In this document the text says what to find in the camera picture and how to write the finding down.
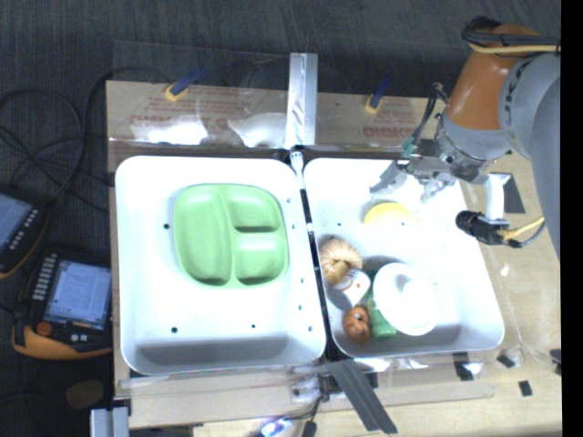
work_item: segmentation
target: yellow cable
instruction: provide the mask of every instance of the yellow cable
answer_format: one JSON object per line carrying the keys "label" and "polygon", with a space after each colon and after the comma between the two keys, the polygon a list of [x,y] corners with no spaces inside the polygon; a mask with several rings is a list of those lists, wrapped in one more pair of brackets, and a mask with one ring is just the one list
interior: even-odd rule
{"label": "yellow cable", "polygon": [[509,239],[514,239],[518,235],[524,233],[525,231],[529,231],[535,227],[540,227],[542,223],[545,221],[544,217],[539,217],[536,220],[527,223],[524,227],[520,227],[518,229],[501,229],[498,231],[498,234],[505,240],[508,241]]}
{"label": "yellow cable", "polygon": [[508,47],[483,47],[469,44],[476,52],[483,54],[515,54],[520,52],[560,52],[561,46],[508,46]]}

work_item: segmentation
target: white plate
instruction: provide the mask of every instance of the white plate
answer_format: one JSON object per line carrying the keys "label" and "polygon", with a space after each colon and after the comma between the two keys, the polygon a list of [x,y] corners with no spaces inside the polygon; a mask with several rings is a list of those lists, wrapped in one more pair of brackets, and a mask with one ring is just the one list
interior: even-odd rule
{"label": "white plate", "polygon": [[373,296],[384,318],[406,335],[425,335],[437,324],[435,286],[425,274],[407,264],[383,266],[374,277]]}

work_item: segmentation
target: black electronic device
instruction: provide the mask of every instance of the black electronic device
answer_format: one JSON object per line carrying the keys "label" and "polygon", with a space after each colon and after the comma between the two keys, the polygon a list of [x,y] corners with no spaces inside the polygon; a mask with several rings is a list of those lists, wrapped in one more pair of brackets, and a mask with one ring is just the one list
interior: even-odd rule
{"label": "black electronic device", "polygon": [[0,279],[12,274],[41,239],[50,206],[13,188],[0,188]]}
{"label": "black electronic device", "polygon": [[107,259],[63,246],[43,251],[16,310],[13,343],[18,352],[79,360],[112,350]]}

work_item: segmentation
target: robotic arm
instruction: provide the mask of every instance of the robotic arm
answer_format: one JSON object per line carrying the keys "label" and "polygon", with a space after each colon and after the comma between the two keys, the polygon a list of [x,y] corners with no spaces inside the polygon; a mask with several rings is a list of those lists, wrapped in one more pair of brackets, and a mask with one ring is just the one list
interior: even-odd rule
{"label": "robotic arm", "polygon": [[[514,149],[532,163],[544,224],[560,260],[560,41],[481,16],[462,37],[474,52],[451,97],[434,85],[424,120],[404,143],[403,160],[371,191],[400,186],[404,173],[424,184],[425,198],[457,179],[491,185],[486,169]],[[446,108],[435,137],[421,139],[438,97]],[[462,212],[456,222],[487,244],[521,246],[508,238],[508,222],[495,212]]]}

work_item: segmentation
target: brown toy food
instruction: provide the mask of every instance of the brown toy food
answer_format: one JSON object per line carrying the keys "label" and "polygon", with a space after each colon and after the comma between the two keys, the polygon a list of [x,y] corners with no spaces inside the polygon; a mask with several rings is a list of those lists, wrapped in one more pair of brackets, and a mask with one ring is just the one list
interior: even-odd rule
{"label": "brown toy food", "polygon": [[363,268],[363,258],[346,240],[332,238],[320,248],[323,276],[332,284],[338,283],[352,267]]}
{"label": "brown toy food", "polygon": [[343,328],[346,335],[357,343],[366,343],[371,339],[371,328],[366,308],[355,306],[343,318]]}

